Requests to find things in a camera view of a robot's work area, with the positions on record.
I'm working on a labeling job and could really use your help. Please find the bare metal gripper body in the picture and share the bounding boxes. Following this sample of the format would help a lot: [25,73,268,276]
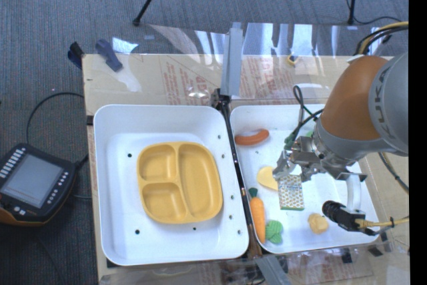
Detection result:
[289,135,355,175]

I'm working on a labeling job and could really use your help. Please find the yellow flat slice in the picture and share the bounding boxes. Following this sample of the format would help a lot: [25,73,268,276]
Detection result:
[256,166,280,192]

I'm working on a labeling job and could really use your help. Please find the yellow and green patterned carton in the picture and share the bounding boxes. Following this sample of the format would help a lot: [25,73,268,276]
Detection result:
[277,174,306,212]

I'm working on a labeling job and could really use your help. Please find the orange sausage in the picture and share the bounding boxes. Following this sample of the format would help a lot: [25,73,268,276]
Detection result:
[234,128,270,147]

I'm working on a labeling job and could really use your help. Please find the yellow biscuit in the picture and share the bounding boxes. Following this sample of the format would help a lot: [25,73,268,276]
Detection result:
[307,212,330,235]

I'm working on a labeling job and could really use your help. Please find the orange carrot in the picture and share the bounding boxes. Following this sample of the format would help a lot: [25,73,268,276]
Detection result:
[248,187,267,245]

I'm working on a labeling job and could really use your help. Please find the green broccoli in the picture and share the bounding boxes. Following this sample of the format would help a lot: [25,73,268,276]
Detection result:
[264,219,284,245]

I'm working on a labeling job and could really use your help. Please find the white plastic tray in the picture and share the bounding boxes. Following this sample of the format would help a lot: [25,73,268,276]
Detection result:
[93,103,251,267]
[230,103,383,256]

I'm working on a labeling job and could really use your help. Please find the yellow divided plate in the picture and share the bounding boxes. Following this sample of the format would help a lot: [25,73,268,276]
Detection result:
[136,141,224,225]

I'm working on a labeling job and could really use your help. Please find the brown cardboard board red print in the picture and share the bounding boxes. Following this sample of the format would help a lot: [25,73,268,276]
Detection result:
[81,53,410,285]

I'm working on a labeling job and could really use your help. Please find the black cylinder on white bracket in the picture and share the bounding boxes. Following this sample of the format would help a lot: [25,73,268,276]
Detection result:
[321,172,368,233]

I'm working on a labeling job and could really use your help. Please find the black block with thin wires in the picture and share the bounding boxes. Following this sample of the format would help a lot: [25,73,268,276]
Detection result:
[209,88,232,108]

